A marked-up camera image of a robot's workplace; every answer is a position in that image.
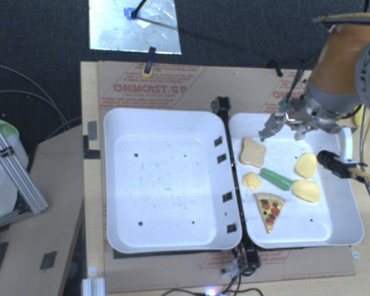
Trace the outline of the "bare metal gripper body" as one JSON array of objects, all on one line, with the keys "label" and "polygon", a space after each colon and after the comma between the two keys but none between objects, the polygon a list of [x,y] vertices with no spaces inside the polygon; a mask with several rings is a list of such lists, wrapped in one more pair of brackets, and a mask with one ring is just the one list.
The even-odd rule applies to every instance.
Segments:
[{"label": "bare metal gripper body", "polygon": [[315,130],[322,130],[328,134],[338,134],[342,129],[337,124],[341,114],[328,111],[310,95],[306,94],[299,98],[290,99],[285,115],[286,124],[294,131],[295,125],[300,123],[312,123]]}]

